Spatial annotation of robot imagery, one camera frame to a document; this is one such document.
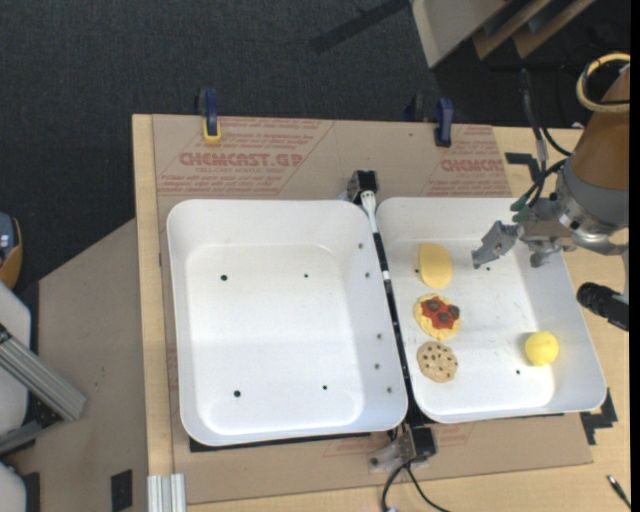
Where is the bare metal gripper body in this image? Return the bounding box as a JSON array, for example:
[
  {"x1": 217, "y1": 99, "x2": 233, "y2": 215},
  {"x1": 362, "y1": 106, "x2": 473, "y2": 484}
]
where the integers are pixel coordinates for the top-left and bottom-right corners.
[{"x1": 518, "y1": 198, "x2": 602, "y2": 254}]

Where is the yellow toy bread slice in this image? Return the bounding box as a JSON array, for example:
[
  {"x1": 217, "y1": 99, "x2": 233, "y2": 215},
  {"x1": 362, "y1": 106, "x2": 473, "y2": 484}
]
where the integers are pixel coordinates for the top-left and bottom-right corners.
[{"x1": 417, "y1": 242, "x2": 455, "y2": 290}]

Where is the white plastic tray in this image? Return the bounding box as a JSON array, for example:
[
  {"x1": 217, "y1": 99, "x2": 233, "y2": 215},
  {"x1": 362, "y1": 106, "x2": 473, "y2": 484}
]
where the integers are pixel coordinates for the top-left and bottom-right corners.
[
  {"x1": 165, "y1": 198, "x2": 409, "y2": 447},
  {"x1": 374, "y1": 195, "x2": 608, "y2": 425}
]

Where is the toy pizza slice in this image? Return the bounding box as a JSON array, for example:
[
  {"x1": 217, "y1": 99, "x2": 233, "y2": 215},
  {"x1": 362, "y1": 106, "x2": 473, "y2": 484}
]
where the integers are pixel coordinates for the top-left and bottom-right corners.
[{"x1": 412, "y1": 292, "x2": 463, "y2": 342}]

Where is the yellow toy lemon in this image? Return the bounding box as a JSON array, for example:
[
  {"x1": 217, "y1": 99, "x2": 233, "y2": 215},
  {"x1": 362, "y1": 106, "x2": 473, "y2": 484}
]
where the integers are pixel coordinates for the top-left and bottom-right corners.
[{"x1": 523, "y1": 329, "x2": 560, "y2": 367}]

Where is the thin black and white rod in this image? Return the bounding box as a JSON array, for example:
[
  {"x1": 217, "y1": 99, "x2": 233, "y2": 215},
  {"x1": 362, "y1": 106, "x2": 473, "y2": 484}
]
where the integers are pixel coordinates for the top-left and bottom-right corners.
[{"x1": 359, "y1": 190, "x2": 417, "y2": 427}]

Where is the tan toy chocolate chip biscuit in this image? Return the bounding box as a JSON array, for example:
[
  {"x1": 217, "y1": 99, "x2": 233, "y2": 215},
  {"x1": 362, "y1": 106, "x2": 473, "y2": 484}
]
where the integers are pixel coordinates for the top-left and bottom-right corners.
[{"x1": 415, "y1": 340, "x2": 460, "y2": 385}]

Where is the brown cardboard board, red print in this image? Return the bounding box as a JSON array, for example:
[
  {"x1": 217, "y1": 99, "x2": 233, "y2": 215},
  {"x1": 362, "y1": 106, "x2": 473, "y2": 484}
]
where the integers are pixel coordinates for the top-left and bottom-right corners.
[{"x1": 151, "y1": 114, "x2": 596, "y2": 505}]

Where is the black cylinder on white bracket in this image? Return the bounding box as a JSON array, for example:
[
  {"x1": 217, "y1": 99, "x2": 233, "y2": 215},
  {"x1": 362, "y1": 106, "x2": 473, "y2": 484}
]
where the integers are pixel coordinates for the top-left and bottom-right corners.
[{"x1": 569, "y1": 227, "x2": 631, "y2": 332}]

